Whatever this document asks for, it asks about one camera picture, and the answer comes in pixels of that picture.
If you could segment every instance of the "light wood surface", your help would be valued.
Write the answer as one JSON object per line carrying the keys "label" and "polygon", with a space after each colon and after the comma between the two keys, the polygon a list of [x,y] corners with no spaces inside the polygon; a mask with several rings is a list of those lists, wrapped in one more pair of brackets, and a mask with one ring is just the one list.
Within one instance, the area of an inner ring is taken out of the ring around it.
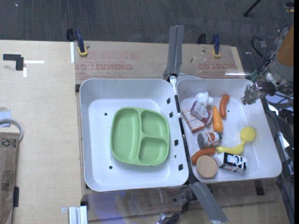
{"label": "light wood surface", "polygon": [[69,42],[1,41],[0,53],[20,54],[27,77],[15,62],[0,59],[0,106],[11,108],[24,137],[19,147],[16,186],[19,207],[13,223],[68,222],[61,208],[79,206],[81,174],[74,64]]}

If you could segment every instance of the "gray hose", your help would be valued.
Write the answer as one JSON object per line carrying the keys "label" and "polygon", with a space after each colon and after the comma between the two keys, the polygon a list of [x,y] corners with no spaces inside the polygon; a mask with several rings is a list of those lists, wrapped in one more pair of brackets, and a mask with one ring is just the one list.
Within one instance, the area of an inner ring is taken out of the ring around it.
{"label": "gray hose", "polygon": [[5,124],[5,123],[10,123],[10,124],[13,124],[13,125],[18,127],[18,129],[20,131],[20,135],[19,135],[19,142],[20,142],[23,138],[23,129],[22,129],[20,123],[18,121],[14,120],[14,119],[2,119],[2,120],[0,120],[0,125]]}

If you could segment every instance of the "blue clamp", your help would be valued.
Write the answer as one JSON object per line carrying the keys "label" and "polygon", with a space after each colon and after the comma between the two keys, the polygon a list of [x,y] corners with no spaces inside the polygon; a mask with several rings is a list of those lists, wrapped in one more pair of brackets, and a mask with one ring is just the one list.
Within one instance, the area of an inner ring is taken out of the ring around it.
{"label": "blue clamp", "polygon": [[220,57],[220,42],[219,42],[219,36],[217,34],[213,35],[213,50],[212,50],[212,54],[215,58],[219,58]]}
{"label": "blue clamp", "polygon": [[77,50],[80,56],[87,56],[87,50],[86,47],[84,46],[83,43],[83,38],[81,35],[81,31],[79,29],[77,29],[75,31],[76,37],[77,37],[77,41],[78,41],[78,46],[77,46]]}

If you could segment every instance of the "round wooden disc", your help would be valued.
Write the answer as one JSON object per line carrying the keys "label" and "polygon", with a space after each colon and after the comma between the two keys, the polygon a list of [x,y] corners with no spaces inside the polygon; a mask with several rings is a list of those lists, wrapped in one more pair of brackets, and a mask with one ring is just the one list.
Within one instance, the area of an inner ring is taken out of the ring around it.
{"label": "round wooden disc", "polygon": [[216,175],[218,166],[212,157],[203,155],[197,159],[196,169],[203,178],[212,178]]}

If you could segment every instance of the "sausage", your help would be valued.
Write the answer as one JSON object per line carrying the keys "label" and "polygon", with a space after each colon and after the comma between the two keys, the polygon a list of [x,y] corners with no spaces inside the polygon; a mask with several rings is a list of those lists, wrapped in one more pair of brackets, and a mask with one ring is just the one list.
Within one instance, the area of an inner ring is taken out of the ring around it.
{"label": "sausage", "polygon": [[219,104],[219,113],[220,113],[220,116],[221,118],[225,118],[226,117],[226,104],[229,100],[229,95],[228,94],[225,94],[221,101],[220,101],[220,104]]}
{"label": "sausage", "polygon": [[216,152],[216,149],[214,149],[214,148],[212,148],[212,147],[203,148],[203,149],[197,151],[195,154],[193,154],[193,156],[191,157],[191,163],[192,163],[193,165],[195,165],[197,159],[198,159],[200,156],[203,156],[203,155],[213,155],[215,152]]}

